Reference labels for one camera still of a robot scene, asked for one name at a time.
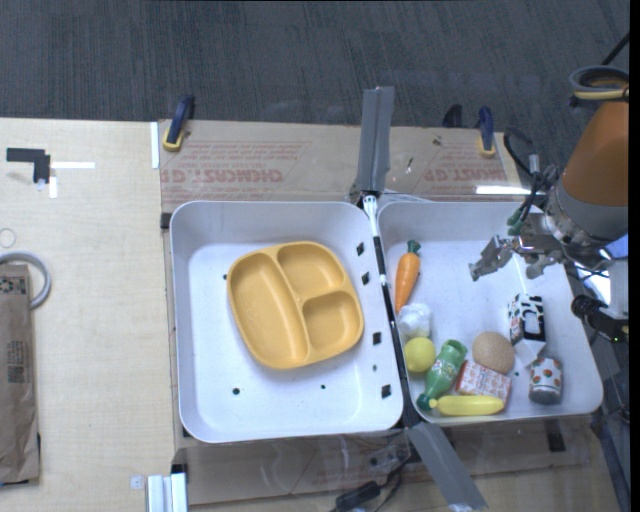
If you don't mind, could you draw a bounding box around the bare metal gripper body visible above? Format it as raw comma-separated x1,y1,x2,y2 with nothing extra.
514,213,617,271

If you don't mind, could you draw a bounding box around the white plastic tray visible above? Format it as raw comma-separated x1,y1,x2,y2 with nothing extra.
168,199,405,445
375,199,605,427

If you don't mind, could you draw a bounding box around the black and white carton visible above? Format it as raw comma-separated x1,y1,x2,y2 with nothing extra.
507,292,548,367

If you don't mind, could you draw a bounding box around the orange carrot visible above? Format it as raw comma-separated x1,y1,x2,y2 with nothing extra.
393,239,423,316

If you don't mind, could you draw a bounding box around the brown bread roll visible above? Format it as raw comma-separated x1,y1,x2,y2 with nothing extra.
471,330,517,376

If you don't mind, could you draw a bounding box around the white lumpy toy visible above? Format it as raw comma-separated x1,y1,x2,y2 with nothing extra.
397,302,433,340

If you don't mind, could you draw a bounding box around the white can with orange print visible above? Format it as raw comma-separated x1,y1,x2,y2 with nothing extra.
528,355,564,406

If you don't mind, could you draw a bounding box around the yellow lemon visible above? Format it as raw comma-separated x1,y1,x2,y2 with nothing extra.
403,336,438,374

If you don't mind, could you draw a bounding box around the orange and white packet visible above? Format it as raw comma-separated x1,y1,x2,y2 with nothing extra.
454,359,513,404

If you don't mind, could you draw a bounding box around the green bottle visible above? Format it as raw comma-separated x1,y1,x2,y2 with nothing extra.
415,338,469,413

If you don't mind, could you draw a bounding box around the yellow banana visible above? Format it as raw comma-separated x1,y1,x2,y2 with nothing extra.
428,394,507,418

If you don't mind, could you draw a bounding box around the yellow divided plate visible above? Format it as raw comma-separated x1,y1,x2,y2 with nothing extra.
226,240,366,372

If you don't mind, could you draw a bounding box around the brown cardboard board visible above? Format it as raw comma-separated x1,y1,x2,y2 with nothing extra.
157,118,604,506

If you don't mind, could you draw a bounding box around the brown paper bag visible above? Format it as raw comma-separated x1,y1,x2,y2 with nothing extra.
0,263,42,486

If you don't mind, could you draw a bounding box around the black cylinder on white bracket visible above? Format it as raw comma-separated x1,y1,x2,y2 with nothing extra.
570,234,630,344

